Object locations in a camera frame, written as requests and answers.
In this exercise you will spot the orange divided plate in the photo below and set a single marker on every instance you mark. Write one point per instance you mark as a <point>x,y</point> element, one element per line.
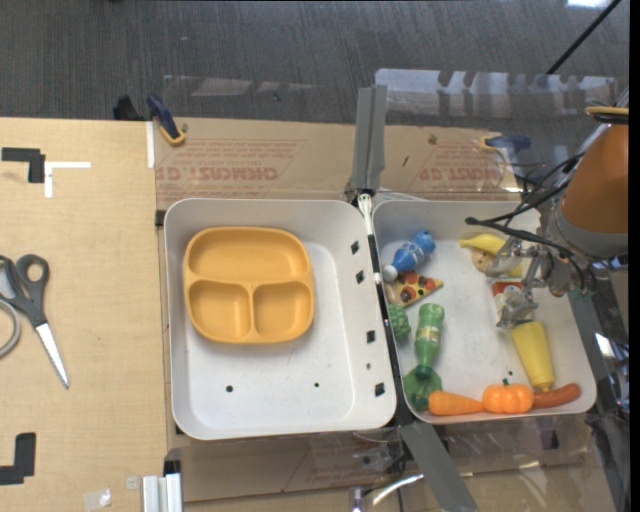
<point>247,260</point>

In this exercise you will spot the tan toy biscuit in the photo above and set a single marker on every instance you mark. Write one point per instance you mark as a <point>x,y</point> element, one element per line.
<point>481,260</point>

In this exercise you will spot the dark green toy pepper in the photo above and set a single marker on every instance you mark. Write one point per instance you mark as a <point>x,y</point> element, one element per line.
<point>417,390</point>

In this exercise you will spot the brown cardboard board red print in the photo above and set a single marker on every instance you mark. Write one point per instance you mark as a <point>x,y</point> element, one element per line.
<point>240,170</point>

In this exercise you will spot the white plastic tray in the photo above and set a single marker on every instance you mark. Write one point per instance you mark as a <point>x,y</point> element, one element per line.
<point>470,345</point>
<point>280,385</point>

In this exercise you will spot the orange toy pumpkin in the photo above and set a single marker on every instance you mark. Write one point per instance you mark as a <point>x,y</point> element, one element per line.
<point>507,398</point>

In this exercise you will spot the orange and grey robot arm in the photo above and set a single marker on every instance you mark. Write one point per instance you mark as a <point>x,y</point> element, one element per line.
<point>600,175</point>

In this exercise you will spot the green toy bottle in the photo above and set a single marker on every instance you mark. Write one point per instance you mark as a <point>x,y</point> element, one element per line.
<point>428,335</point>

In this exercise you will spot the orange toy carrot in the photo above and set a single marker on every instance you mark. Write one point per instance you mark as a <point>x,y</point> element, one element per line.
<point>452,404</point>

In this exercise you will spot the green toy grapes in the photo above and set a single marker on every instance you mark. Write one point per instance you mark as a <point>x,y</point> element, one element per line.
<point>399,322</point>

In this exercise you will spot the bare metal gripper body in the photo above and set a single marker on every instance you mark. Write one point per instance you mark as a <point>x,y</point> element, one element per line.
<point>547,270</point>

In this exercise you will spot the yellow toy squeeze bottle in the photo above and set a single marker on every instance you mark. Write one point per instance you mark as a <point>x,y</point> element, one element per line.
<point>534,352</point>

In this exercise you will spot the red-brown toy sausage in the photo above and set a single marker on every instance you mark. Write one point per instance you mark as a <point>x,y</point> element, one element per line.
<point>557,396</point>

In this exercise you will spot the blue toy bottle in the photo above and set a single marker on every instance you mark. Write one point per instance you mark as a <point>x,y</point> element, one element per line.
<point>412,251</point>

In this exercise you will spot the yellow banana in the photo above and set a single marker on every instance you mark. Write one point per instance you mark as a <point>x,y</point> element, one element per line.
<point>485,242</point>

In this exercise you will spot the red and white toy carton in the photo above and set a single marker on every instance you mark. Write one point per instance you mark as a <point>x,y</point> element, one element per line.
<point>502,289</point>

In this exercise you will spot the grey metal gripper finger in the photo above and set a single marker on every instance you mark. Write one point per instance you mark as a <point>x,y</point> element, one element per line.
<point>517,310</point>
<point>502,264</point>

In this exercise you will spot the toy pizza slice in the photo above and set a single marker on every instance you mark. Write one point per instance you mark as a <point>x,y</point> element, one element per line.
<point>415,289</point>

